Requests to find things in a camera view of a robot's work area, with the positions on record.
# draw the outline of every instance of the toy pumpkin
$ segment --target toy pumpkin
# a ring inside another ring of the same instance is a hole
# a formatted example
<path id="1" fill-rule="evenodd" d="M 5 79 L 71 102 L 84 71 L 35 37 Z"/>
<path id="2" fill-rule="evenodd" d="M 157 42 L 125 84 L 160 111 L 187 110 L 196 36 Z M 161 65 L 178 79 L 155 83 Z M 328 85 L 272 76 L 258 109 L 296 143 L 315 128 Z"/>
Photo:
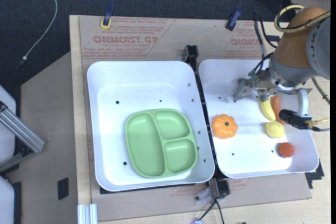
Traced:
<path id="1" fill-rule="evenodd" d="M 233 117 L 222 114 L 213 119 L 211 128 L 214 136 L 219 138 L 229 138 L 235 136 L 238 125 L 235 123 Z"/>

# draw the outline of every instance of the green plate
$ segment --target green plate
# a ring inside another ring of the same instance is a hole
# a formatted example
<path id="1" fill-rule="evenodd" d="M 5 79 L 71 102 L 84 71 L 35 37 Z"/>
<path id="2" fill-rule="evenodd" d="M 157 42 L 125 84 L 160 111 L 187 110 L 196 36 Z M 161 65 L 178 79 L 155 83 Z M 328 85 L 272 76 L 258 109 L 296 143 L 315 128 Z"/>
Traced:
<path id="1" fill-rule="evenodd" d="M 155 109 L 130 115 L 125 138 L 132 165 L 143 177 L 181 174 L 197 162 L 194 133 L 187 118 L 177 110 Z"/>

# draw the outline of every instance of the toy tomato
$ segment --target toy tomato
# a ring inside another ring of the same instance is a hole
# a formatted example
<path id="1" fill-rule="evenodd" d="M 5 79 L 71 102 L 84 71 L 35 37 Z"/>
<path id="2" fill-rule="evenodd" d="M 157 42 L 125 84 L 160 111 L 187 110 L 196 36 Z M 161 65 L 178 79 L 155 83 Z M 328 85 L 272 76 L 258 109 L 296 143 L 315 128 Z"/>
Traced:
<path id="1" fill-rule="evenodd" d="M 215 136 L 219 138 L 229 138 L 235 136 L 238 125 L 235 123 L 233 117 L 222 114 L 213 119 L 211 128 Z"/>

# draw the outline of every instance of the lemon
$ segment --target lemon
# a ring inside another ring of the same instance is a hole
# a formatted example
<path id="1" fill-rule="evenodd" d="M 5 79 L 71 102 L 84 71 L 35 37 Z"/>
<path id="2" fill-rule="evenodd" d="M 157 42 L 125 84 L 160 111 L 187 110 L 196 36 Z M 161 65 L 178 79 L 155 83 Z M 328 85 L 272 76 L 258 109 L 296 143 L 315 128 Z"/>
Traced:
<path id="1" fill-rule="evenodd" d="M 266 124 L 266 133 L 272 138 L 281 138 L 285 134 L 285 128 L 280 122 L 271 121 Z"/>

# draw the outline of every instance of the banana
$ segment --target banana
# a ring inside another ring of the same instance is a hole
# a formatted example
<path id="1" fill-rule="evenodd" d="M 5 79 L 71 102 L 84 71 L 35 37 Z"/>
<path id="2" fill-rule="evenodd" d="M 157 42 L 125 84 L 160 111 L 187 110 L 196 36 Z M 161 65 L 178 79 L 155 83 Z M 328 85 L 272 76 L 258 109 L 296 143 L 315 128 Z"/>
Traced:
<path id="1" fill-rule="evenodd" d="M 261 111 L 263 115 L 270 121 L 275 121 L 276 116 L 271 105 L 271 96 L 266 101 L 260 101 Z"/>

